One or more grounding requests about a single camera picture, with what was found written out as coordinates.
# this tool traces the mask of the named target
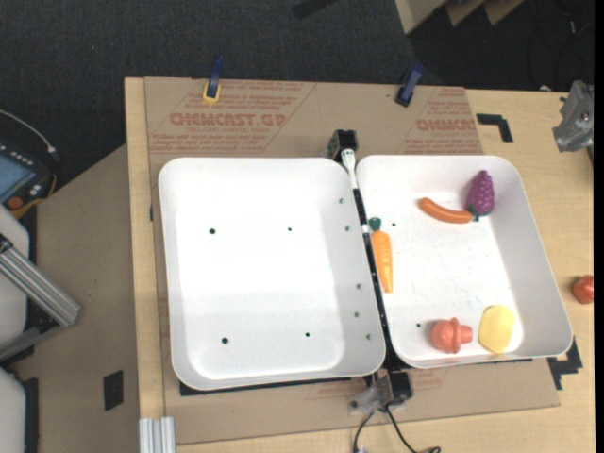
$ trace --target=black floor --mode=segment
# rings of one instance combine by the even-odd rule
[[[231,78],[396,83],[420,61],[428,85],[595,83],[595,0],[528,0],[496,26],[439,9],[410,35],[394,0],[308,1],[0,0],[0,109],[58,149],[61,186],[125,142],[124,77],[206,76],[218,53]],[[6,115],[0,139],[52,166]]]

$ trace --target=blue clamp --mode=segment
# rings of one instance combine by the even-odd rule
[[[419,62],[415,62],[409,71],[405,74],[403,80],[403,86],[398,90],[395,101],[405,108],[410,104],[411,98],[413,97],[413,90],[415,85],[419,82],[424,74],[424,66]]]
[[[220,73],[223,70],[224,60],[225,58],[223,56],[214,57],[210,69],[210,80],[206,82],[206,85],[204,86],[204,101],[211,104],[217,102],[220,97],[220,84],[218,83],[218,80],[220,79]]]

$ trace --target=orange carrot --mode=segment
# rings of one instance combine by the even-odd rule
[[[371,235],[371,245],[374,249],[377,275],[384,291],[390,293],[394,288],[393,250],[390,236],[385,231],[379,229],[381,227],[381,220],[379,218],[369,220],[369,226],[374,230]]]
[[[472,213],[470,213],[470,211],[450,210],[448,208],[441,207],[429,198],[422,198],[419,200],[419,208],[432,218],[436,218],[441,222],[463,224],[472,220]]]

